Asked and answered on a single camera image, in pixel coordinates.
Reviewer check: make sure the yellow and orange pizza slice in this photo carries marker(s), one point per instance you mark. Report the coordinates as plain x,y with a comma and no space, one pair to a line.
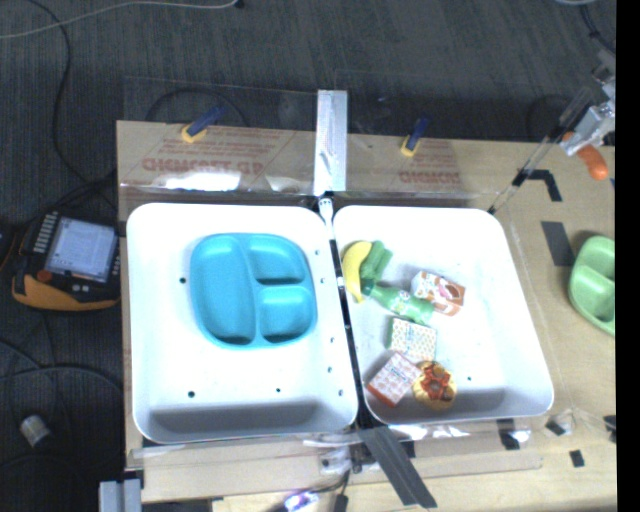
434,387

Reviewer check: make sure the white orange packet green edge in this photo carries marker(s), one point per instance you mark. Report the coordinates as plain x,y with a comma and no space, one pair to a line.
412,339

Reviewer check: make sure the green plastic bottle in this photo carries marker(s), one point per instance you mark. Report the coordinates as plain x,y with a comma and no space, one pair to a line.
400,301

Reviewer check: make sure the green pea pods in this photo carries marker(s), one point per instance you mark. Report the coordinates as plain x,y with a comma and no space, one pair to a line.
376,260

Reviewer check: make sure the thin black and white rod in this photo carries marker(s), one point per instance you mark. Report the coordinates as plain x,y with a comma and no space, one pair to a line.
350,340

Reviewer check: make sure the green divided plate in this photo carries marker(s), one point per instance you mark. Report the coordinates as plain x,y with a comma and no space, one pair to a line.
592,285

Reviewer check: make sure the yellow banana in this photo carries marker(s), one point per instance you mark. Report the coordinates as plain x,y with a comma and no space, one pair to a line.
352,262

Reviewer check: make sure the brown cardboard board red print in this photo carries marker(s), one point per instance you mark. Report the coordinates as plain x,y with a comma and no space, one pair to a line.
530,465

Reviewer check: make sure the small silver can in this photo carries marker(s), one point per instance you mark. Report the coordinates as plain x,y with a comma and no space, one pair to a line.
35,430

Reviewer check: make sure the blue divided plate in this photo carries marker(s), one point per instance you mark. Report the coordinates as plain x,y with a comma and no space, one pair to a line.
220,290

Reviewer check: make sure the white plastic tray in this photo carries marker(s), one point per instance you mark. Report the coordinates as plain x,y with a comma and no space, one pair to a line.
490,310
165,310

